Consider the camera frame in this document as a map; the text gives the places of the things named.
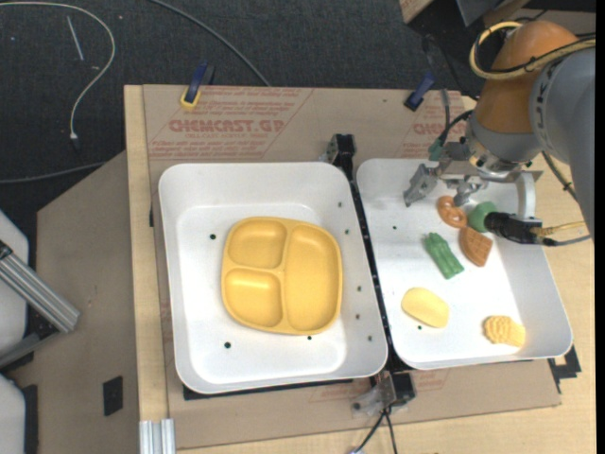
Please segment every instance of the blue clamp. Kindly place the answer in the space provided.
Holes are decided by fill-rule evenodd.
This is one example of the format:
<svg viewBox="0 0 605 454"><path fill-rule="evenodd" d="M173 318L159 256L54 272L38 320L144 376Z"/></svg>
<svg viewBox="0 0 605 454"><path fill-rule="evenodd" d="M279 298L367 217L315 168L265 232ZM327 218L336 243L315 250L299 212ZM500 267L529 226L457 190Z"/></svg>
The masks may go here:
<svg viewBox="0 0 605 454"><path fill-rule="evenodd" d="M183 108L195 108L201 96L200 86L212 84L215 76L215 68L208 65L208 61L201 62L193 73L189 87L181 96Z"/></svg>
<svg viewBox="0 0 605 454"><path fill-rule="evenodd" d="M409 97L406 99L406 102L404 103L404 105L409 108L412 111L416 111L418 109L418 107L422 104L422 102L424 101L423 96L426 93L426 91L428 91L431 87L433 87L433 84L435 84L435 76L433 76L433 73L428 71L426 74L424 74L423 77L423 81L419 84L419 86L416 88L416 91L414 91L411 95L409 95Z"/></svg>

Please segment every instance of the white cable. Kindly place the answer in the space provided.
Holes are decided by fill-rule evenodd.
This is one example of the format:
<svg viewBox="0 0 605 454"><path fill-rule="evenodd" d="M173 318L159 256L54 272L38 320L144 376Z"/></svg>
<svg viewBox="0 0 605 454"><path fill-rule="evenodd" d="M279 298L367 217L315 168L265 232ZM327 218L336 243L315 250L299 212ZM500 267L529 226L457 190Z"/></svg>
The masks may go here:
<svg viewBox="0 0 605 454"><path fill-rule="evenodd" d="M92 88L95 85L95 83L99 79L101 79L101 77L107 72L107 70L111 67L111 65L113 63L113 58L115 57L115 39L113 38L112 31L105 22L103 22L100 18L98 18L92 12L88 11L87 9L82 9L80 7L76 7L73 5L59 4L59 3L55 3L55 2L5 2L5 3L0 3L0 7L16 7L16 6L57 7L57 8L61 8L61 9L76 10L76 11L79 11L79 12L82 12L82 13L88 15L89 17L91 17L92 19L97 21L105 29L105 31L107 32L107 34L110 37L110 41L112 42L112 54L110 55L110 58L108 59L105 66L93 78L93 80L91 80L88 83L88 85L84 88L84 90L79 94L78 98L76 99L76 102L74 103L74 107L72 108L71 116L69 118L69 138L72 140L72 144L74 145L74 147L76 149L79 149L79 139L78 139L78 135L76 134L76 130L74 129L74 116L76 115L76 109L78 108L80 101L84 98L86 93L88 93L90 88Z"/></svg>

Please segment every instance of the white object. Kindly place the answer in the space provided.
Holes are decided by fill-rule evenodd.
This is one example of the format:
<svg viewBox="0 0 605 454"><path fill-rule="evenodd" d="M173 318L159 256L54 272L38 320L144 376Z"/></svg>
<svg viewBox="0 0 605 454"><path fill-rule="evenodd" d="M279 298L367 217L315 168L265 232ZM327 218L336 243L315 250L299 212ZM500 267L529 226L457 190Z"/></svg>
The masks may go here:
<svg viewBox="0 0 605 454"><path fill-rule="evenodd" d="M325 163L183 164L159 183L175 361L182 382L223 393L371 376L388 347L363 238L344 174ZM292 336L237 323L222 303L231 227L249 217L304 220L342 254L340 315L326 331Z"/></svg>
<svg viewBox="0 0 605 454"><path fill-rule="evenodd" d="M0 238L23 262L29 247L26 236L0 210ZM0 357L18 343L26 332L27 302L0 279Z"/></svg>
<svg viewBox="0 0 605 454"><path fill-rule="evenodd" d="M0 452L23 454L26 443L26 401L15 385L0 375Z"/></svg>
<svg viewBox="0 0 605 454"><path fill-rule="evenodd" d="M542 246L487 234L493 240L487 264L473 264L458 245L459 229L445 224L437 212L437 199L455 190L439 181L428 197L406 207L403 191L420 163L426 162L369 160L356 177L397 355L421 370L564 355L571 347L571 328ZM483 201L514 213L519 205L515 183L490 183L463 208L470 212ZM424 249L423 238L430 232L447 241L464 272L449 280L442 276ZM427 288L450 306L445 328L421 325L406 315L401 301L410 288ZM492 315L522 324L525 345L491 343L482 324Z"/></svg>

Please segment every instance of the yellow plate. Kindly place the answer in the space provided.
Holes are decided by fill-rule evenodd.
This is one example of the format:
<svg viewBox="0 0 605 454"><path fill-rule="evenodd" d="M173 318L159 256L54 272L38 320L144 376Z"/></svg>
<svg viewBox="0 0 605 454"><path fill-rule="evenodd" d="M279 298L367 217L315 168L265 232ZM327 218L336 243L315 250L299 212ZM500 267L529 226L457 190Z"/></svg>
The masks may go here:
<svg viewBox="0 0 605 454"><path fill-rule="evenodd" d="M308 222L246 218L227 236L221 291L229 313L246 326L319 333L340 312L340 248L325 229Z"/></svg>

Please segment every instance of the tray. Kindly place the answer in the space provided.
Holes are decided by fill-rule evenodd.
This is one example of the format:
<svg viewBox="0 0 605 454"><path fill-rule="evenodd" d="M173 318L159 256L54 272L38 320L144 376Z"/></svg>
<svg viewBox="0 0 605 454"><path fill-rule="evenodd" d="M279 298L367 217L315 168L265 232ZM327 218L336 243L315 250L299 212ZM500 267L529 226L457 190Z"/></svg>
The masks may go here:
<svg viewBox="0 0 605 454"><path fill-rule="evenodd" d="M488 261L482 268L473 264L460 249L459 229L443 223L437 212L438 198L453 196L455 190L439 182L429 197L406 207L403 192L420 163L435 165L373 159L356 175L397 355L422 370L564 355L572 332L543 248L488 234L493 240ZM516 186L490 183L463 208L468 212L483 201L516 213ZM464 272L443 277L423 246L423 237L430 232L448 242ZM411 288L427 288L450 306L447 327L426 327L406 315L401 301ZM492 315L510 316L522 324L527 330L524 346L491 343L482 324Z"/></svg>
<svg viewBox="0 0 605 454"><path fill-rule="evenodd" d="M388 347L349 182L325 163L182 164L159 182L175 362L191 390L213 394L366 377ZM249 328L221 298L221 261L240 220L278 217L325 229L342 260L340 314L325 331Z"/></svg>
<svg viewBox="0 0 605 454"><path fill-rule="evenodd" d="M245 218L227 236L221 292L229 313L246 326L318 334L340 312L340 248L325 229L312 223Z"/></svg>

